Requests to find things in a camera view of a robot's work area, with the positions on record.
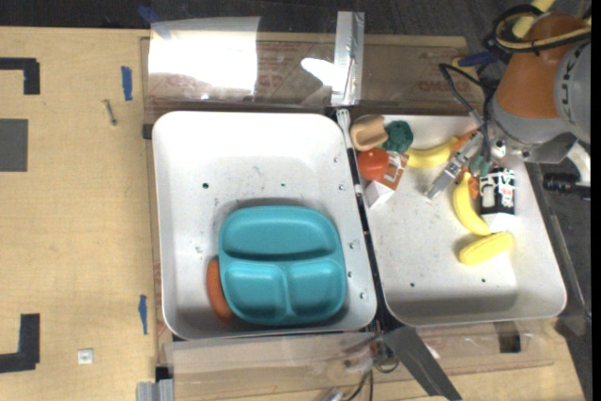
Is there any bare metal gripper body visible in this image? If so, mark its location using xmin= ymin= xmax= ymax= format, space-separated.
xmin=457 ymin=131 xmax=532 ymax=173

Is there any yellow banana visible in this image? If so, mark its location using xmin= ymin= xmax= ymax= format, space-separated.
xmin=405 ymin=135 xmax=461 ymax=170
xmin=451 ymin=170 xmax=492 ymax=238

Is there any black and white can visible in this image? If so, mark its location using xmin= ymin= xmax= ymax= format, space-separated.
xmin=478 ymin=166 xmax=517 ymax=217

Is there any orange and white carton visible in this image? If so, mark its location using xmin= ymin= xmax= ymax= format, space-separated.
xmin=364 ymin=149 xmax=410 ymax=208

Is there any green broccoli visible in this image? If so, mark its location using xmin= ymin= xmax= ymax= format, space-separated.
xmin=381 ymin=119 xmax=415 ymax=154

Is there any red tomato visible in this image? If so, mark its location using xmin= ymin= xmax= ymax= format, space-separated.
xmin=356 ymin=147 xmax=392 ymax=182

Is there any yellow corn cob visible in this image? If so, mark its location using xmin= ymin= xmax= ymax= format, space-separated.
xmin=457 ymin=230 xmax=515 ymax=268

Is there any white plastic tray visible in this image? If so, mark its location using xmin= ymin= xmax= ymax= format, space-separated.
xmin=150 ymin=109 xmax=378 ymax=341
xmin=349 ymin=113 xmax=568 ymax=329

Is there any tan bread bun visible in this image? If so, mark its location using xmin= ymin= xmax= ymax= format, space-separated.
xmin=349 ymin=114 xmax=391 ymax=153

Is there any blue divided plate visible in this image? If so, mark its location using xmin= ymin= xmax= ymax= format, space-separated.
xmin=217 ymin=204 xmax=349 ymax=327

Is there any orange sausage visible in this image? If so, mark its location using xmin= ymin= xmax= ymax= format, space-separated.
xmin=205 ymin=256 xmax=237 ymax=324

